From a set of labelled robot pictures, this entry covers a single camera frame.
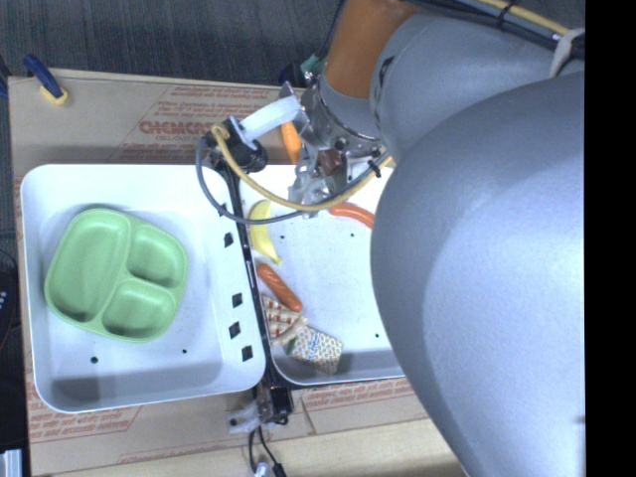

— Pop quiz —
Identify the thin black and white rod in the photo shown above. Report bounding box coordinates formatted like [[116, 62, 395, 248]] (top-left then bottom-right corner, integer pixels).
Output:
[[217, 160, 280, 392]]

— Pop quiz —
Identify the beige wafer biscuit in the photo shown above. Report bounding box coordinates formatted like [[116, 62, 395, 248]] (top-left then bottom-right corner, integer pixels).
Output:
[[260, 294, 310, 347]]

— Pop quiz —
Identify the black block with thin wires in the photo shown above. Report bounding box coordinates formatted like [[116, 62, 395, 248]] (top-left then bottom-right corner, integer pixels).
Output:
[[252, 385, 295, 424]]

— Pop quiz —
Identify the orange sausage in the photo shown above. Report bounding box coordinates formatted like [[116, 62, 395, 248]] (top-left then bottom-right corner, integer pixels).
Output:
[[255, 262, 304, 313], [329, 203, 376, 230]]

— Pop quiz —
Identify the black cylinder on white bracket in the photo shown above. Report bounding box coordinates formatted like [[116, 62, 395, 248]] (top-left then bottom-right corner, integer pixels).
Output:
[[212, 96, 305, 174]]

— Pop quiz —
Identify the yellow banana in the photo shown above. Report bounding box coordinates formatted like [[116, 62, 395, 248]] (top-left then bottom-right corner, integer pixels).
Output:
[[246, 199, 283, 266]]

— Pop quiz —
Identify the white plastic tray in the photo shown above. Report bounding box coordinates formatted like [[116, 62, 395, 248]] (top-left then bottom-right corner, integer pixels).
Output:
[[238, 164, 406, 387], [19, 163, 267, 414]]

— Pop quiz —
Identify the green divided plate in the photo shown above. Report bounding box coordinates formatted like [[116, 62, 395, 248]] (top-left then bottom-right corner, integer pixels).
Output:
[[43, 208, 190, 343]]

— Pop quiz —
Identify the brown cardboard board red print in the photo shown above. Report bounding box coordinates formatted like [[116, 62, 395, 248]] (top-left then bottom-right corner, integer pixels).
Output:
[[7, 67, 433, 477]]

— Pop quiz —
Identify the orange carrot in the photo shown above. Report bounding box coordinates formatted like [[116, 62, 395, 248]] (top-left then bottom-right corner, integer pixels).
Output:
[[280, 120, 303, 165]]

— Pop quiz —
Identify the yellow patterned carton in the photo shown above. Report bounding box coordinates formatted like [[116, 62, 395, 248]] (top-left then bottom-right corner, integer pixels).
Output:
[[285, 325, 345, 376]]

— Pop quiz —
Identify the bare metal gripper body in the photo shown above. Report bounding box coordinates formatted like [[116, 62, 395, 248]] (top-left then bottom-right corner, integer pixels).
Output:
[[296, 83, 395, 182]]

